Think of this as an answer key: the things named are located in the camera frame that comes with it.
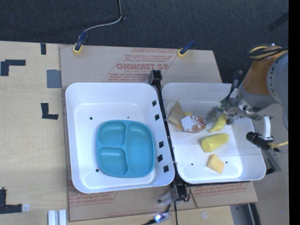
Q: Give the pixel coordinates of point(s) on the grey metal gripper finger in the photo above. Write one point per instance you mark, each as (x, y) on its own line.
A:
(214, 114)
(230, 120)

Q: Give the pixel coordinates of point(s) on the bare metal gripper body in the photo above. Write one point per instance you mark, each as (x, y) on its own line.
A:
(243, 109)

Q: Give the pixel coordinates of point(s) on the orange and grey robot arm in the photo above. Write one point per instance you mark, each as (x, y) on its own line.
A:
(257, 78)

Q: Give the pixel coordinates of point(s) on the yellow banana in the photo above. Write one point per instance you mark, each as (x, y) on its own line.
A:
(219, 124)

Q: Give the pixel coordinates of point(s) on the white and orange carton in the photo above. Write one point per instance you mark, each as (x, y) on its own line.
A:
(191, 124)

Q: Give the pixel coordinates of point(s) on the yellow squeeze bottle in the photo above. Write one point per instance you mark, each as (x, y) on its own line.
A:
(214, 142)

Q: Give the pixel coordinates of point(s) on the tan sandwich wedge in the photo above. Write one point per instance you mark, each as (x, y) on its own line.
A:
(176, 115)

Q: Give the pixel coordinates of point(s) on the white plastic tray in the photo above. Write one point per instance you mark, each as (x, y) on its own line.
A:
(234, 163)
(84, 135)

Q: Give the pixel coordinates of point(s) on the yellow cheese wedge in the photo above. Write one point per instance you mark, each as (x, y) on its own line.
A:
(215, 164)

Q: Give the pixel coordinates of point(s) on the blue divided plate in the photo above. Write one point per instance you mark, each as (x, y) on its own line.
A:
(138, 149)

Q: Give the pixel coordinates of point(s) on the brown cardboard board red print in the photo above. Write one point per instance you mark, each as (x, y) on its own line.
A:
(98, 62)

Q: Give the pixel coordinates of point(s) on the black cylinder on white bracket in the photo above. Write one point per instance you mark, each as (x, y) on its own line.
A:
(257, 140)

